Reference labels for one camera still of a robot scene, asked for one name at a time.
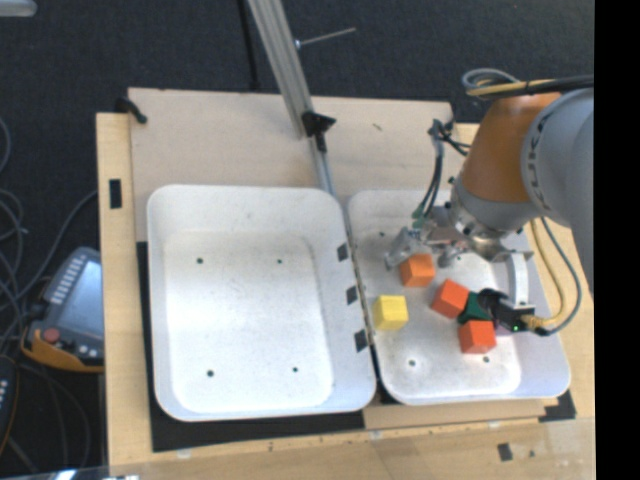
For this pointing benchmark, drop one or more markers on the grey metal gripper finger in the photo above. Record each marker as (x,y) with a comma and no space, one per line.
(402,248)
(450,257)

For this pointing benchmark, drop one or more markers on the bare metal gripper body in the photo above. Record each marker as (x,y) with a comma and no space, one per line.
(465,235)

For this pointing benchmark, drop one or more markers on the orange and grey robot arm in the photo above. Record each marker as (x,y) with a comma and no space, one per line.
(505,153)

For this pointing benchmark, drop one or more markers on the white plastic tray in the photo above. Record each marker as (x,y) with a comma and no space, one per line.
(250,308)
(435,373)

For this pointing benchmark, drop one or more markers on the orange cube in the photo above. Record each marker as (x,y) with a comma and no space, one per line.
(417,270)

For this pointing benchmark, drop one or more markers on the black cylinder on white bracket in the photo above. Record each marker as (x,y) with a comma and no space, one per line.
(505,310)

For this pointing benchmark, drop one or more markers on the yellow cube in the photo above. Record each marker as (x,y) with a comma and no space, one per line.
(390,313)

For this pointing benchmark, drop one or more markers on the red cube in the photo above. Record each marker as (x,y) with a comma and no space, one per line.
(477,337)
(449,298)

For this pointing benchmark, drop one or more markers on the green cube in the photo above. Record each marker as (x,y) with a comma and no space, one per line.
(471,310)

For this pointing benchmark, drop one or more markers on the brown cardboard board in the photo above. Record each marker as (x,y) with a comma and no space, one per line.
(225,143)

